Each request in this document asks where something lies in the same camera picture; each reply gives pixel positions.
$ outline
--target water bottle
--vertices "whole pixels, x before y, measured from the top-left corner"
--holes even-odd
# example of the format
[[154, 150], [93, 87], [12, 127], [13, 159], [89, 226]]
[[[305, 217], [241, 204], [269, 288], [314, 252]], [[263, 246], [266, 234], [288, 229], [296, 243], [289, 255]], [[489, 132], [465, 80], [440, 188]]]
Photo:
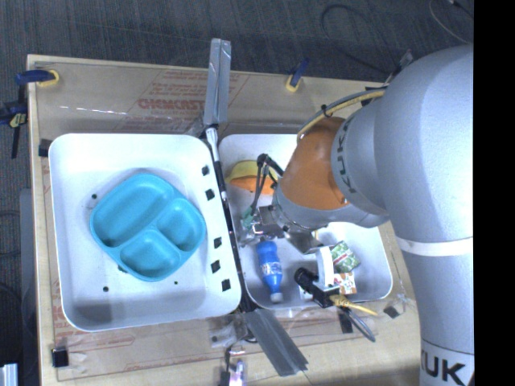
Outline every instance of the water bottle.
[[270, 300], [272, 303], [280, 303], [282, 267], [277, 256], [277, 245], [273, 241], [264, 240], [257, 244], [256, 251], [263, 283], [270, 289]]

